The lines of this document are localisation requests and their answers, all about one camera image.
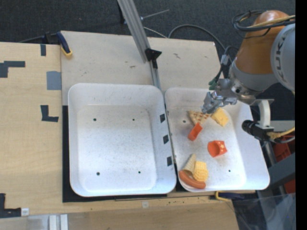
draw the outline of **black clamp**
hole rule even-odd
[[[157,58],[162,54],[162,52],[151,48],[147,48],[145,50],[145,54],[147,60],[153,63],[153,68],[158,69]]]
[[[0,194],[0,218],[20,217],[21,208],[6,209],[4,207],[5,194]]]

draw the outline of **toy sausage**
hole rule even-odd
[[[192,179],[191,177],[189,177],[184,171],[179,171],[179,178],[185,182],[186,184],[188,184],[189,186],[198,188],[198,189],[204,189],[206,187],[206,183],[205,182],[198,182],[194,179]]]

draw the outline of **red plastic object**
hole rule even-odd
[[[196,137],[198,136],[198,134],[202,131],[202,127],[199,123],[196,123],[196,125],[194,126],[194,128],[191,130],[191,132],[188,135],[188,138],[191,141],[194,141],[196,139]]]
[[[287,140],[293,136],[284,136],[282,140]],[[295,151],[295,140],[288,143],[276,143],[273,146],[276,162],[279,162],[286,157],[290,156]],[[295,179],[284,184],[287,193],[295,193]]]
[[[208,143],[208,152],[212,157],[220,156],[227,152],[225,143],[222,140],[214,140]]]

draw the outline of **white tray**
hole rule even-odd
[[[208,89],[171,88],[165,93],[169,129],[178,171],[185,166],[190,154],[196,154],[197,161],[207,163],[209,178],[204,189],[195,189],[180,181],[191,192],[221,190],[262,190],[269,185],[270,177],[261,151],[260,143],[242,130],[244,120],[252,120],[250,107],[238,102],[223,107],[229,118],[222,127],[212,118],[202,125],[203,130],[194,141],[188,134],[194,125],[188,110],[201,111]],[[228,150],[213,158],[207,144],[223,140]]]
[[[78,83],[69,90],[68,104],[75,193],[149,195],[174,189],[176,173],[158,88]]]

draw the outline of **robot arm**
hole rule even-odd
[[[253,12],[241,15],[234,27]],[[272,140],[276,136],[270,127],[270,109],[267,100],[256,97],[273,84],[280,82],[295,92],[295,16],[280,11],[254,12],[257,16],[252,26],[246,27],[246,36],[229,76],[218,79],[212,92],[207,92],[203,113],[214,113],[217,108],[236,104],[260,106],[260,122],[246,120],[242,128],[259,140]]]

